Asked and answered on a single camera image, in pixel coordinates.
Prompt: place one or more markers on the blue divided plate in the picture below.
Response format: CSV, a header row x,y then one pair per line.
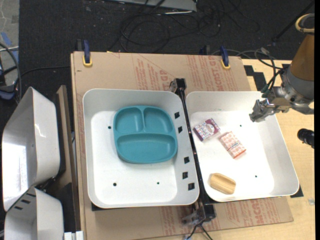
x,y
146,144

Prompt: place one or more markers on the white plastic tray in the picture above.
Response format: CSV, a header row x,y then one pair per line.
x,y
140,184
260,164

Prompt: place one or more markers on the brown cardboard board red print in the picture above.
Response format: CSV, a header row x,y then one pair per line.
x,y
140,71

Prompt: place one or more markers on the purple and white carton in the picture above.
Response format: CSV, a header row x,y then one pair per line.
x,y
207,129

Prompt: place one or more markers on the thin black rod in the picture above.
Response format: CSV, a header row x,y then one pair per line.
x,y
192,139

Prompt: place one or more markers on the pink and white carton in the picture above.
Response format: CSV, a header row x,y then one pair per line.
x,y
232,144

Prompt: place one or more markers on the tan toy bread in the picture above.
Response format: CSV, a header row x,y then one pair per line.
x,y
222,183

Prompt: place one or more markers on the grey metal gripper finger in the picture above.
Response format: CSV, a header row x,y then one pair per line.
x,y
255,110
265,112

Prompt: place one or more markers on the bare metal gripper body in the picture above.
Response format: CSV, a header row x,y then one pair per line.
x,y
283,100

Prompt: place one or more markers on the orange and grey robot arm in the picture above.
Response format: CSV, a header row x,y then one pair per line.
x,y
301,59

